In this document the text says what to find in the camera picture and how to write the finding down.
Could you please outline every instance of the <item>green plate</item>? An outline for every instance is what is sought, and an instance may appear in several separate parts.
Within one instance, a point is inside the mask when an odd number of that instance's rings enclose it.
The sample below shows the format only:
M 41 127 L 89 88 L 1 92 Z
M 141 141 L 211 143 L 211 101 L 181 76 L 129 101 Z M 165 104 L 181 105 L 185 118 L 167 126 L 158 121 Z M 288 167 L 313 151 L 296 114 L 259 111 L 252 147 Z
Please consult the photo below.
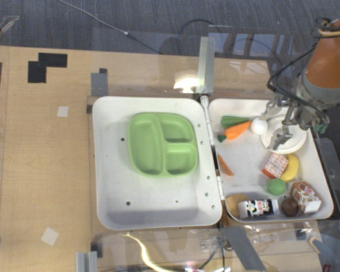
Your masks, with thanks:
M 188 119 L 171 113 L 140 113 L 129 124 L 129 152 L 142 175 L 186 175 L 198 166 L 194 129 Z

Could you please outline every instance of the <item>wooden tabletop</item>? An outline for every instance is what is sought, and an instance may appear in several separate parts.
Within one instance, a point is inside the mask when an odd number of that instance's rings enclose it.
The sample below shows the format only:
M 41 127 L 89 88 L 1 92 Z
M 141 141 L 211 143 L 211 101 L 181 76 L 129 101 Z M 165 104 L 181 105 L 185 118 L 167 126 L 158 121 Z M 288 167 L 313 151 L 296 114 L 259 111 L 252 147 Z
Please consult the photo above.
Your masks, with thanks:
M 67 67 L 28 83 L 28 61 L 40 52 L 67 54 Z M 93 237 L 91 73 L 108 70 L 110 95 L 179 96 L 175 80 L 196 71 L 198 58 L 0 46 L 0 62 L 0 272 L 74 271 L 76 252 L 88 252 Z M 268 77 L 266 62 L 215 59 L 219 96 L 268 98 Z M 58 233 L 53 245 L 41 240 L 47 228 Z M 309 261 L 317 267 L 317 257 Z

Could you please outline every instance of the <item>green lime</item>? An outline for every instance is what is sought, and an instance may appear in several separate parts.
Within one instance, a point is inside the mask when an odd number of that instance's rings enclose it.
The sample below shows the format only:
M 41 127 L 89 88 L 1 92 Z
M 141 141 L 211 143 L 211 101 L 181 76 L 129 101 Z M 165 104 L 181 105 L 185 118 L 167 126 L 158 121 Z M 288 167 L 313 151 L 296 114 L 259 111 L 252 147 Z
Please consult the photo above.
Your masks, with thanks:
M 286 183 L 279 178 L 271 179 L 267 182 L 267 190 L 270 194 L 273 194 L 274 196 L 279 196 L 280 194 L 283 194 L 286 190 Z

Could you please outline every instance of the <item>yellow banana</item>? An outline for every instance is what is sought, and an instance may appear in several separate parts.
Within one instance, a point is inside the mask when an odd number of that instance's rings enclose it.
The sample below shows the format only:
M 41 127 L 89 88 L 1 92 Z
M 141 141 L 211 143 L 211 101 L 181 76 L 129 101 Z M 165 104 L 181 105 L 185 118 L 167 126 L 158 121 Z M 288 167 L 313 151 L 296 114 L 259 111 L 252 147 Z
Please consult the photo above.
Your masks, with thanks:
M 282 173 L 280 179 L 284 182 L 290 182 L 295 178 L 297 172 L 299 171 L 299 159 L 294 154 L 288 155 L 288 165 L 284 172 Z

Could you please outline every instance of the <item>white egg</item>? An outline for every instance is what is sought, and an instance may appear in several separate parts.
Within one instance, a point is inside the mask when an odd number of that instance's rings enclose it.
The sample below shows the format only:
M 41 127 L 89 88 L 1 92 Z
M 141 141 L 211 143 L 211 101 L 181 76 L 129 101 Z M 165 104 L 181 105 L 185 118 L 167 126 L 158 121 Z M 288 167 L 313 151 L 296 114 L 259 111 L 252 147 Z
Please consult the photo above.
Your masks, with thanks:
M 250 129 L 253 133 L 257 135 L 265 134 L 268 129 L 268 124 L 266 121 L 260 120 L 259 117 L 253 119 Z

